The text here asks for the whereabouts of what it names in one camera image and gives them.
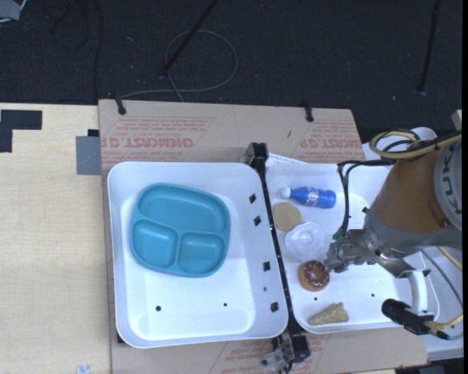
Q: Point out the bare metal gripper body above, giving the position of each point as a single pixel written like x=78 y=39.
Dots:
x=357 y=245

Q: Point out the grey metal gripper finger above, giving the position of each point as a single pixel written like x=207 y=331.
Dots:
x=341 y=267
x=329 y=265

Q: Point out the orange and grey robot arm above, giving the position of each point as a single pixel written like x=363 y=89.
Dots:
x=409 y=193

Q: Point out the brown doughnut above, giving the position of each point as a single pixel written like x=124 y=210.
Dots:
x=307 y=281

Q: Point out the white plastic tray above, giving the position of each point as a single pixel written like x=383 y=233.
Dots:
x=195 y=310
x=359 y=290

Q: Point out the beige pizza slice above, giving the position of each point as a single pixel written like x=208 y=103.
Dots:
x=331 y=315

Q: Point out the thin black rod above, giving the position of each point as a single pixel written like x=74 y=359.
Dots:
x=277 y=248

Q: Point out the blue bottle with white cap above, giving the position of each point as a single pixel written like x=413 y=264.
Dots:
x=316 y=197

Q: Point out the beige round biscuit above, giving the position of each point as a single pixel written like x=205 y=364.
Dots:
x=286 y=216

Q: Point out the blue divided plate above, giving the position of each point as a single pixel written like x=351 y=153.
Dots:
x=179 y=228

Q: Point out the brown cardboard board red print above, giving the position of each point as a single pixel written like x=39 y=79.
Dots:
x=226 y=131

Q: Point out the black cylinder on white bracket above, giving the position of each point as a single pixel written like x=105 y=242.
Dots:
x=403 y=315

